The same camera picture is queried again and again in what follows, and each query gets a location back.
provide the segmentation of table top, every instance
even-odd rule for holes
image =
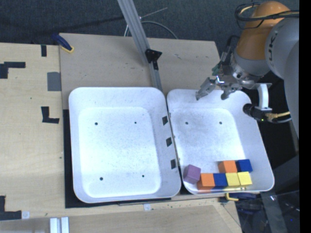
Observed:
[[[107,68],[105,86],[121,86],[114,77],[120,74],[118,80],[131,80],[131,71],[138,75],[138,86],[151,86],[148,71],[140,62],[138,53],[135,53],[135,44],[130,37],[77,34],[62,36],[75,44],[76,54],[79,53],[79,41],[85,40],[85,37],[88,37],[88,40],[97,38],[97,44],[103,41],[106,43],[104,50],[98,51],[96,55],[99,59],[90,55],[90,59],[86,60],[95,68]],[[165,95],[173,88],[198,89],[211,74],[211,68],[219,62],[214,42],[172,39],[149,41],[155,50],[163,52],[162,62],[158,61],[158,64]],[[109,52],[109,46],[122,50],[124,55],[112,55],[114,51]],[[29,212],[30,218],[143,212],[144,207],[139,203],[65,208],[62,112],[67,108],[68,92],[76,86],[88,84],[92,77],[84,80],[84,83],[74,82],[77,77],[87,77],[86,72],[79,71],[85,63],[78,65],[75,63],[78,59],[73,61],[75,64],[72,66],[76,68],[74,76],[69,73],[69,68],[65,67],[74,55],[70,56],[58,46],[46,46],[46,50],[47,56],[42,56],[40,45],[0,43],[0,64],[26,63],[25,68],[9,68],[8,78],[0,79],[0,195],[6,196],[5,210]],[[48,90],[48,73],[55,72],[62,73],[62,91]],[[102,83],[102,79],[95,78],[92,86]],[[127,81],[127,85],[135,86],[135,83]],[[49,107],[51,118],[59,118],[58,123],[42,122],[41,107],[44,106]],[[217,211],[216,217],[220,216],[233,232],[241,232],[234,203],[232,212],[229,213],[218,202],[218,198],[177,195],[171,201],[152,203],[151,207],[154,210],[162,210],[202,205],[213,206]]]

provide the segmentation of gray tape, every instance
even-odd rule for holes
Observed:
[[[61,91],[62,85],[59,72],[48,72],[48,91]]]

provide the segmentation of cube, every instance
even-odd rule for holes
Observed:
[[[201,169],[197,166],[188,165],[184,169],[184,181],[195,184],[200,180]]]
[[[253,183],[249,172],[238,172],[238,177],[242,187],[246,187]]]
[[[238,172],[252,172],[253,168],[249,159],[238,160],[235,162]]]
[[[237,173],[237,166],[235,161],[222,161],[218,164],[220,173]]]
[[[215,187],[213,189],[224,189],[228,186],[227,178],[224,173],[214,173]]]
[[[236,188],[241,185],[238,173],[226,173],[225,176],[227,178],[228,188]]]
[[[201,173],[200,180],[197,183],[199,191],[211,190],[215,187],[214,175],[212,173]]]

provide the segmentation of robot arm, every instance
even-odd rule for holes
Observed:
[[[256,8],[251,17],[242,17],[249,8]],[[259,106],[245,105],[245,113],[261,121],[287,115],[271,113],[267,92],[271,84],[258,83],[271,70],[284,80],[286,100],[299,136],[299,11],[290,11],[279,2],[268,1],[241,5],[235,17],[237,21],[247,22],[237,46],[231,50],[228,43],[219,64],[213,69],[216,79],[207,78],[196,93],[197,100],[216,85],[224,91],[223,100],[242,88],[257,89]]]

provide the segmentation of wooden table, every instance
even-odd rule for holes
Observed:
[[[62,36],[70,40],[78,54],[82,36]],[[119,78],[130,79],[131,71],[138,70],[141,72],[137,79],[139,82],[126,81],[126,86],[151,86],[148,70],[139,60],[131,38],[93,35],[83,37],[89,40],[97,38],[97,44],[101,41],[106,43],[99,49],[96,60],[93,59],[92,62],[92,56],[86,60],[90,65],[95,66],[94,63],[97,63],[103,68],[114,63],[113,68],[109,67],[105,72],[106,86],[116,85],[116,80],[111,78],[115,77],[114,73],[122,73]],[[155,50],[163,52],[158,64],[165,94],[173,88],[198,89],[210,75],[211,68],[219,62],[214,42],[171,39],[149,41]],[[109,49],[116,46],[123,51],[123,55],[114,53],[111,56]],[[95,227],[105,225],[107,232],[124,232],[126,229],[127,232],[132,232],[131,227],[135,229],[133,232],[140,232],[137,224],[143,227],[147,222],[150,223],[145,225],[146,229],[153,225],[152,228],[161,229],[163,232],[165,229],[172,232],[169,227],[188,232],[192,224],[187,223],[185,226],[185,220],[193,220],[197,232],[206,232],[206,227],[214,229],[212,232],[241,232],[234,202],[230,201],[224,207],[217,197],[209,198],[210,196],[177,195],[169,202],[151,203],[150,211],[144,211],[142,204],[66,209],[62,111],[67,107],[68,92],[81,84],[75,83],[74,75],[70,75],[69,69],[64,68],[74,55],[70,56],[58,46],[46,46],[46,50],[47,56],[42,56],[40,45],[0,44],[0,64],[26,63],[26,68],[9,68],[8,78],[0,79],[0,195],[6,196],[6,211],[29,212],[29,220],[68,216],[70,232],[90,232],[89,229],[94,224]],[[84,64],[75,64],[75,70],[81,69]],[[51,72],[62,72],[62,91],[48,91],[47,74]],[[75,74],[75,79],[87,77],[83,72],[76,71]],[[95,78],[93,86],[102,82],[103,80]],[[50,117],[59,118],[59,123],[42,122],[42,106],[48,106]],[[125,225],[129,225],[129,222],[132,222],[131,226],[126,228]],[[12,223],[18,224],[2,222],[0,230]]]

